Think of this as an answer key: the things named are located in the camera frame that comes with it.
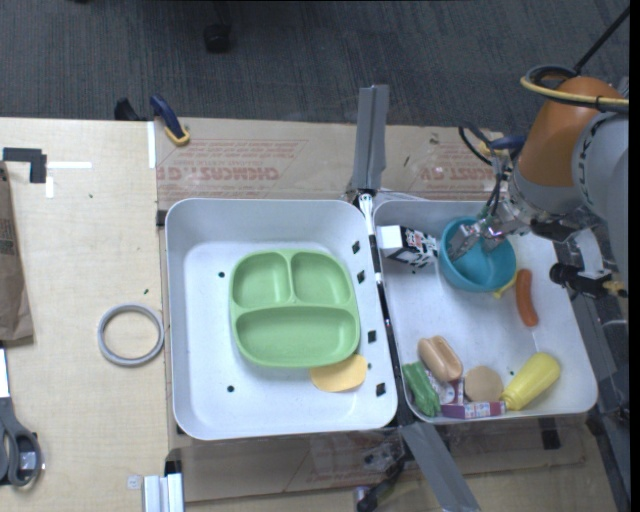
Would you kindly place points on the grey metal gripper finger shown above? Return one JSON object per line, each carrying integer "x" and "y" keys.
{"x": 462, "y": 242}
{"x": 492, "y": 240}

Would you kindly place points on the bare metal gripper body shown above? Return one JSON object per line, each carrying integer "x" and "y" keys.
{"x": 506, "y": 220}

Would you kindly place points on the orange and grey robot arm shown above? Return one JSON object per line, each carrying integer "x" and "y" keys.
{"x": 560, "y": 150}

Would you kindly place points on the blue bowl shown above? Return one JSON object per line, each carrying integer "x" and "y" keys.
{"x": 482, "y": 272}

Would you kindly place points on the yellow banana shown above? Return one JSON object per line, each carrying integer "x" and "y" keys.
{"x": 506, "y": 289}

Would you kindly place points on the white cow-print milk carton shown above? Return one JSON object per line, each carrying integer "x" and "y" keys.
{"x": 407, "y": 245}

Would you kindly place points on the orange sausage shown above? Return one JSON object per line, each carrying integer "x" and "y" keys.
{"x": 526, "y": 300}

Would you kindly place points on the white plastic tray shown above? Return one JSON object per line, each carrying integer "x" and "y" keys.
{"x": 210, "y": 325}
{"x": 480, "y": 330}

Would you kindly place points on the tan hot dog bun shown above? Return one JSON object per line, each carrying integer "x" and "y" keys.
{"x": 441, "y": 359}

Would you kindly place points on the brown round biscuit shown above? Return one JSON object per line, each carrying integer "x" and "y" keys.
{"x": 484, "y": 384}

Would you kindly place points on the yellow mustard bottle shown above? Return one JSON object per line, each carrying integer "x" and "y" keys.
{"x": 532, "y": 380}

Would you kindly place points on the white and red small packet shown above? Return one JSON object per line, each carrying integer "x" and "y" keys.
{"x": 450, "y": 392}

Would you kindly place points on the green toy vegetable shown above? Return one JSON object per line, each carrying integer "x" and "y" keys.
{"x": 422, "y": 390}

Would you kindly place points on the red and white flat carton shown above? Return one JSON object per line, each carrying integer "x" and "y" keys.
{"x": 475, "y": 410}

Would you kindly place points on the yellow round cheese slice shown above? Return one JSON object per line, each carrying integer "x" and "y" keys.
{"x": 342, "y": 377}

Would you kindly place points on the green divided plate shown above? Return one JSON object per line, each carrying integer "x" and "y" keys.
{"x": 295, "y": 325}

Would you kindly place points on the brown cardboard board, red print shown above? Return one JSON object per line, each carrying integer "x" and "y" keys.
{"x": 260, "y": 165}

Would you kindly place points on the grey tape roll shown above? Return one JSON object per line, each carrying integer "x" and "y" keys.
{"x": 106, "y": 350}

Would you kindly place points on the brown paper bag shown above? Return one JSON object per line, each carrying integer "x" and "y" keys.
{"x": 12, "y": 280}

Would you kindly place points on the black cylinder on white bracket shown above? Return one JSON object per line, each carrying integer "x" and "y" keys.
{"x": 580, "y": 276}

